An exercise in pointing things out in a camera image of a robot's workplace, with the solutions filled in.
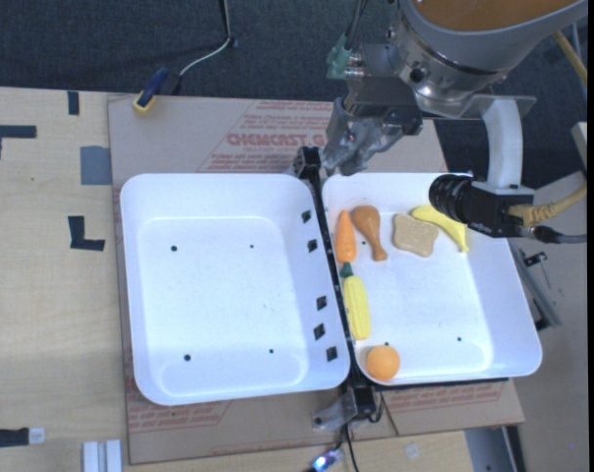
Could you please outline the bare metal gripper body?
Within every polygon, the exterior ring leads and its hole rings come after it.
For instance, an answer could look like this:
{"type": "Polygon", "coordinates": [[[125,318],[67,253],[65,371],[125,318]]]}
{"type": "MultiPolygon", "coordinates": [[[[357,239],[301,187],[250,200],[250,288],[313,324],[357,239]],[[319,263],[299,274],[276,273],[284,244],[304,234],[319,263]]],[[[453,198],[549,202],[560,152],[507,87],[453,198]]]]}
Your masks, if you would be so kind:
{"type": "Polygon", "coordinates": [[[419,131],[423,113],[459,119],[473,97],[505,75],[505,69],[481,62],[473,46],[462,59],[443,52],[420,36],[407,21],[389,30],[383,44],[361,47],[356,65],[346,68],[348,94],[344,110],[360,119],[378,119],[407,134],[419,131]]]}

